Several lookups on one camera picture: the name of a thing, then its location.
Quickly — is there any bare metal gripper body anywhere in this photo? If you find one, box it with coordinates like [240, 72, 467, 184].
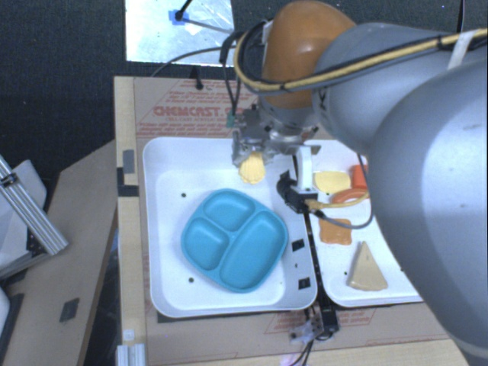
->
[230, 107, 322, 156]

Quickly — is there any yellow ridged crisp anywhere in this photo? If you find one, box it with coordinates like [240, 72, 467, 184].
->
[238, 151, 266, 185]

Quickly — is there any yellow round biscuit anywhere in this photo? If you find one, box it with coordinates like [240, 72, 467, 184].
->
[313, 170, 352, 195]

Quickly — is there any blue divided plate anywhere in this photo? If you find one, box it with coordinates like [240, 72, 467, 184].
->
[180, 188, 289, 294]

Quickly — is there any orange carrot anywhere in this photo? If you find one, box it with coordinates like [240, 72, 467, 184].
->
[350, 164, 369, 191]

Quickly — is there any orange flat wavy slice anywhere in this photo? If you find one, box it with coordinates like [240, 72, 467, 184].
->
[318, 217, 353, 247]

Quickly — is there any white plastic tray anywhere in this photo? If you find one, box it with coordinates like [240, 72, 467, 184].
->
[303, 139, 425, 309]
[141, 136, 319, 319]

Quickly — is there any thin black rod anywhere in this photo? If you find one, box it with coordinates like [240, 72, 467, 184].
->
[303, 210, 327, 309]

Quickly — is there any beige cheese wedge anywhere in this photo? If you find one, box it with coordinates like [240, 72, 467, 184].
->
[345, 240, 389, 292]

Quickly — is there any brown cardboard board red print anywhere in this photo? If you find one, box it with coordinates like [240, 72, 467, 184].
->
[114, 75, 472, 366]

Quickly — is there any black cylinder on white bracket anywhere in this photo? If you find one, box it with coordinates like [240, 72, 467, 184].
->
[275, 144, 319, 214]

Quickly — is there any black block with thin wires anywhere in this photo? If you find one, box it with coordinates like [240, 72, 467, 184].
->
[319, 305, 341, 337]

